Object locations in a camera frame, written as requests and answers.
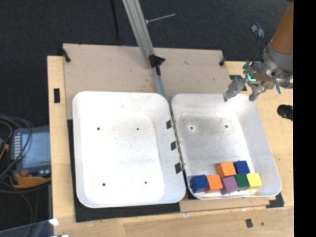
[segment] yellow cube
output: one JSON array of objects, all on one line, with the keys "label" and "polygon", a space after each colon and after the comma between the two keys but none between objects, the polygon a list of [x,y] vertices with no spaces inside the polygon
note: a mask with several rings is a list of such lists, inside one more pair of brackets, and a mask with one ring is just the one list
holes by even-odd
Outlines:
[{"label": "yellow cube", "polygon": [[247,178],[250,185],[248,189],[253,189],[262,186],[262,182],[258,173],[247,174]]}]

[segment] green cube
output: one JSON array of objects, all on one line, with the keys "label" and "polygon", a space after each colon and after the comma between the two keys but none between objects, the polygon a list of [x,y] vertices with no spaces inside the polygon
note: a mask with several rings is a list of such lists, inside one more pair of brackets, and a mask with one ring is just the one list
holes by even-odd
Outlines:
[{"label": "green cube", "polygon": [[237,174],[235,175],[235,179],[240,191],[247,190],[249,188],[250,184],[246,174]]}]

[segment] black bracket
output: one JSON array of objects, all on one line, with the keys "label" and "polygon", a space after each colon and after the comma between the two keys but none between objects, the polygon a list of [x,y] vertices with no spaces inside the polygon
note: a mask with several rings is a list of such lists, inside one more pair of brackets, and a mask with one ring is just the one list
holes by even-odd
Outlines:
[{"label": "black bracket", "polygon": [[70,62],[70,61],[71,61],[71,59],[68,57],[66,51],[65,51],[62,47],[59,48],[59,50],[58,50],[58,55],[59,55],[59,56],[64,56],[64,57],[65,57],[65,60],[66,60],[67,62]]},{"label": "black bracket", "polygon": [[155,55],[150,55],[149,57],[150,65],[155,67],[157,75],[161,76],[160,65],[166,60],[165,58],[161,58]]}]

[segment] metal pole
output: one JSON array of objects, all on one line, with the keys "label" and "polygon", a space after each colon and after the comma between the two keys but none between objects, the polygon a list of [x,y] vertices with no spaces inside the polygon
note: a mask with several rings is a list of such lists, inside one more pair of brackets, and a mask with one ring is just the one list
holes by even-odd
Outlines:
[{"label": "metal pole", "polygon": [[[123,0],[123,4],[125,6],[129,22],[132,26],[141,53],[144,56],[147,65],[152,67],[149,57],[151,55],[154,55],[155,53],[139,0]],[[157,74],[157,70],[155,68],[153,69],[153,72],[156,85],[156,92],[162,96],[165,96],[161,75]]]}]

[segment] cube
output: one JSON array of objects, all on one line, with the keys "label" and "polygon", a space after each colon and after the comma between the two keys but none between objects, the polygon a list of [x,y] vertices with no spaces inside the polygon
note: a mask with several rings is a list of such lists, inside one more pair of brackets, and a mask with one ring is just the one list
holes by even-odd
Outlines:
[{"label": "cube", "polygon": [[239,189],[235,176],[226,176],[222,178],[223,188],[222,194],[237,191]]},{"label": "cube", "polygon": [[247,179],[249,182],[248,189],[254,189],[254,188],[262,186],[262,182],[258,173],[247,174]]},{"label": "cube", "polygon": [[223,188],[223,184],[219,175],[207,176],[209,188],[205,191],[206,193],[218,192]]},{"label": "cube", "polygon": [[206,175],[194,176],[190,180],[190,186],[193,193],[203,192],[209,188],[209,183]]},{"label": "cube", "polygon": [[237,174],[249,174],[250,169],[247,161],[241,160],[234,162],[235,171]]},{"label": "cube", "polygon": [[248,178],[246,174],[236,174],[235,179],[240,191],[247,190],[250,187]]},{"label": "cube", "polygon": [[220,178],[236,175],[235,167],[232,162],[221,163],[215,169]]}]

